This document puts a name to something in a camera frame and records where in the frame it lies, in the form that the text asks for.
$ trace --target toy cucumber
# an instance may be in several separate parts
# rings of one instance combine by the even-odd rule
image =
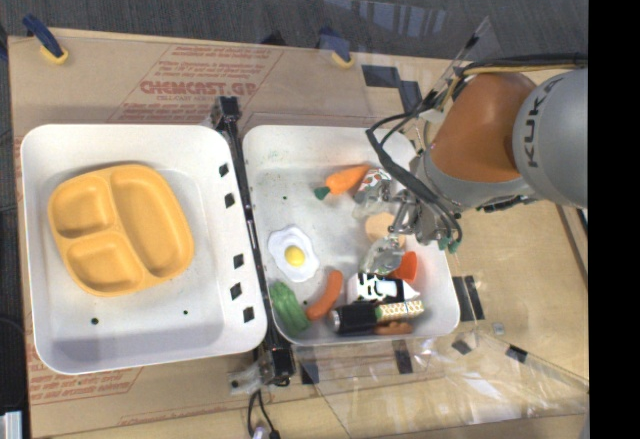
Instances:
[[[311,325],[295,293],[285,283],[273,283],[269,291],[273,308],[291,336],[297,336]]]

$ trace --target yellow divided plate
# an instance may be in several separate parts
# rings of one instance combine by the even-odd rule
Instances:
[[[49,224],[74,281],[98,296],[155,286],[187,269],[194,241],[166,180],[144,165],[117,165],[60,184]]]

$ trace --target black cable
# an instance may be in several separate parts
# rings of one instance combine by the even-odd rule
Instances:
[[[264,417],[267,420],[267,423],[269,423],[269,428],[271,429],[271,432],[269,433],[269,438],[271,439],[271,438],[280,437],[280,433],[274,428],[273,423],[271,422],[271,419],[269,418],[269,415],[267,414],[267,411],[264,408],[261,389],[258,389],[257,391],[255,391],[251,395],[251,398],[249,398],[249,412],[247,413],[247,431],[249,432],[249,437],[253,437],[255,433],[255,429],[251,425],[251,412],[253,410],[253,406],[255,405],[256,398],[258,399],[258,403],[260,404],[260,410],[262,411],[262,414],[264,414]]]
[[[491,59],[479,62],[471,62],[470,64],[458,68],[456,71],[459,74],[464,74],[465,71],[475,69],[478,67],[521,67],[527,66],[561,66],[571,65],[575,67],[586,66],[588,63],[588,56],[584,53],[552,53],[549,55],[516,55],[514,57],[506,57],[503,59]]]
[[[439,197],[434,192],[432,192],[424,183],[422,183],[422,181],[413,176],[409,171],[393,162],[391,160],[391,157],[383,148],[384,143],[391,137],[391,135],[396,133],[411,119],[414,119],[419,114],[432,108],[433,103],[437,101],[437,98],[438,93],[435,90],[431,90],[427,94],[427,96],[412,110],[402,114],[396,114],[394,116],[387,117],[386,119],[378,121],[366,131],[366,134],[369,139],[369,143],[377,153],[378,159],[382,166],[389,172],[389,174],[395,177],[401,184],[403,184],[408,190],[410,190],[418,199],[421,199],[425,203],[432,204],[436,208],[438,208],[441,220],[447,228],[449,237],[451,237],[451,231],[455,229],[457,232],[456,241],[460,243],[462,241],[462,228],[460,227],[458,220],[453,216],[448,208],[440,202]],[[377,138],[374,135],[374,131],[383,124],[398,119],[402,119],[402,121],[396,124],[389,132],[387,132],[382,140],[378,142]]]

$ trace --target orange carrot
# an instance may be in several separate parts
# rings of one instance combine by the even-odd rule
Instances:
[[[338,300],[340,291],[342,291],[342,282],[344,276],[340,270],[332,270],[327,277],[327,286],[316,302],[311,304],[305,311],[309,320],[319,320],[326,315]]]
[[[314,193],[320,200],[324,199],[328,193],[334,195],[342,194],[357,184],[362,183],[369,169],[371,169],[370,165],[358,165],[334,172],[325,180],[325,186],[316,188]]]

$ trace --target white tray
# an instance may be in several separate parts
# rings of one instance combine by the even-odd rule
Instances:
[[[262,341],[266,313],[231,154],[219,133],[204,126],[46,125],[25,136],[21,156],[35,346],[47,366],[89,373],[246,352]],[[68,274],[47,202],[62,181],[125,162],[166,178],[191,226],[195,256],[173,280],[96,297]]]
[[[324,291],[327,267],[342,271],[345,281],[357,272],[358,263],[371,243],[363,222],[352,218],[354,201],[348,195],[318,200],[313,189],[322,186],[332,172],[350,165],[379,161],[364,129],[323,126],[258,126],[244,138],[247,179],[254,206],[258,244],[268,284],[285,282],[298,302],[312,303]],[[415,157],[409,140],[393,135],[385,144],[392,159],[404,168]],[[395,186],[394,192],[400,190]],[[267,249],[273,231],[296,225],[311,238],[320,259],[315,276],[292,283],[276,267]],[[420,245],[406,237],[406,250],[419,258],[419,275],[411,286],[420,292],[425,313],[412,321],[412,337],[433,337],[450,333],[459,322],[460,308],[446,255],[432,242]],[[336,305],[346,304],[343,293]],[[324,320],[314,321],[300,336],[290,337],[276,315],[280,332],[298,345],[325,345],[379,341],[390,336],[340,336]]]

